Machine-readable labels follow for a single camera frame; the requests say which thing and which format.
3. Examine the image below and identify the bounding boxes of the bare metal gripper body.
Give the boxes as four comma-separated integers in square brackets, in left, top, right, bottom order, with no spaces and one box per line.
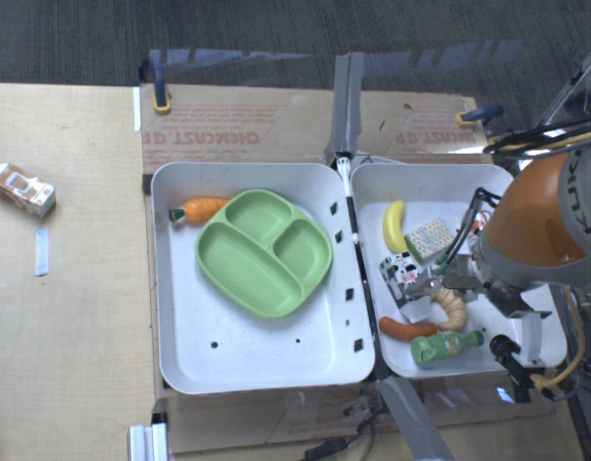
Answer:
[440,252,554,320]

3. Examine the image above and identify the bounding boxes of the white cow print carton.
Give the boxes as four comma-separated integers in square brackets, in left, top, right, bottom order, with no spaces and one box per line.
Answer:
[378,251,435,324]

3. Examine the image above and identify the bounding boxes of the beige croissant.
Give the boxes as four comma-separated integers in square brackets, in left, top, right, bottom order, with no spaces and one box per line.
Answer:
[430,286,468,332]

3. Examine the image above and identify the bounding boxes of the red sausage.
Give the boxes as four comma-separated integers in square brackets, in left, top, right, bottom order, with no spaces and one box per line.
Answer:
[378,315,439,342]

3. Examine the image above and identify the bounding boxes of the white dotted carton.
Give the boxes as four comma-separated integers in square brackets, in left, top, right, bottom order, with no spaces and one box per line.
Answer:
[403,217,455,265]

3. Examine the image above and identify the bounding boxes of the green bottle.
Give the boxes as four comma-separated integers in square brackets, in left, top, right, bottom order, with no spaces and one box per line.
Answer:
[409,329,485,366]

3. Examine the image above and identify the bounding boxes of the yellow banana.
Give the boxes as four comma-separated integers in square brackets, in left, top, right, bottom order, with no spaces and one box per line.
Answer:
[382,199,410,255]

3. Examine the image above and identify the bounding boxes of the white plastic tray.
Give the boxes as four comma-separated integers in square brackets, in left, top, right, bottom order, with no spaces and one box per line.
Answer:
[350,162,569,380]
[150,161,377,396]

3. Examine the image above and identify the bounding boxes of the green divided plate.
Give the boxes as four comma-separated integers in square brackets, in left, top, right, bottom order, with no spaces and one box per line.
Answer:
[194,188,334,319]

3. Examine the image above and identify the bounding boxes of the orange carrot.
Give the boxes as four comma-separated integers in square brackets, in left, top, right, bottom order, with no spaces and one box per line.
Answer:
[168,196,232,225]

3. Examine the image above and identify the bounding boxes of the brown cardboard board red print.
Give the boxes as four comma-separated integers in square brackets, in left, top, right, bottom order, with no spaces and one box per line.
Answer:
[139,83,573,454]

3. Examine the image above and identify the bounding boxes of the brown and white carton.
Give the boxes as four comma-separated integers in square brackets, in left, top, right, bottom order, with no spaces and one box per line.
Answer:
[0,161,58,220]

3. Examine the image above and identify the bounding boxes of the black cylinder on white bracket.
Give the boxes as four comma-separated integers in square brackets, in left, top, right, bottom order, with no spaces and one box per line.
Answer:
[488,310,549,403]

